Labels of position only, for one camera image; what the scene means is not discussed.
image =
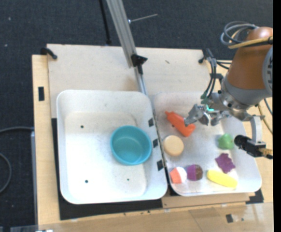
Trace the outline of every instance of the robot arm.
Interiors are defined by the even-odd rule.
[[[237,30],[233,37],[228,35],[231,30]],[[244,41],[239,40],[242,34],[246,34]],[[229,48],[238,49],[218,92],[212,92],[217,61],[210,50],[204,51],[204,58],[199,62],[206,59],[211,64],[211,81],[201,96],[201,105],[195,104],[184,119],[186,126],[197,121],[215,126],[229,116],[250,121],[252,138],[239,135],[234,140],[235,144],[254,157],[272,158],[272,151],[262,142],[261,120],[264,116],[252,116],[247,112],[261,100],[272,97],[272,34],[273,29],[268,27],[236,22],[226,25],[221,41]]]

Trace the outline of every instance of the blue bowl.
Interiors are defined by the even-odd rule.
[[[135,126],[121,126],[111,136],[112,154],[124,165],[138,165],[148,160],[152,152],[149,136]]]

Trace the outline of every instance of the beige round toy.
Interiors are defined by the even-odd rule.
[[[184,149],[183,141],[180,137],[171,135],[163,140],[164,151],[170,156],[179,156]]]

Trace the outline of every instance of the dark floor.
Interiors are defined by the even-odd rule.
[[[123,0],[134,22],[136,46],[201,49],[218,59],[234,51],[220,43],[225,24],[247,21],[273,27],[273,0]],[[106,3],[113,45],[120,45]],[[31,55],[47,43],[104,45],[106,35],[98,0],[0,0],[0,130],[33,125]],[[34,224],[30,132],[0,134],[0,152],[13,173],[0,194],[0,226]],[[0,159],[0,188],[8,177]]]

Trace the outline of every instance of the white tray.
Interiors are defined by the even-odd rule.
[[[187,167],[198,164],[203,168],[203,178],[199,181],[187,180],[182,184],[171,183],[176,193],[182,196],[196,196],[222,193],[244,193],[255,192],[261,187],[261,175],[258,171],[256,161],[245,151],[235,146],[231,150],[218,148],[218,138],[224,133],[230,133],[233,137],[241,134],[246,135],[241,121],[231,117],[223,119],[216,126],[202,125],[196,122],[196,129],[189,137],[184,137],[167,120],[165,111],[175,112],[183,117],[188,116],[194,104],[200,105],[201,92],[171,92],[159,93],[154,97],[154,108],[157,119],[157,128],[160,139],[163,141],[169,135],[179,136],[184,143],[184,151],[178,157],[172,157],[164,153],[168,173],[175,167]],[[228,153],[236,168],[228,174],[238,180],[236,189],[230,189],[215,184],[206,178],[209,169],[219,170],[215,161],[221,153]]]
[[[167,191],[160,144],[143,164],[125,166],[112,155],[110,137],[122,125],[158,139],[152,105],[134,91],[65,90],[57,98],[60,189],[70,203],[159,199]]]

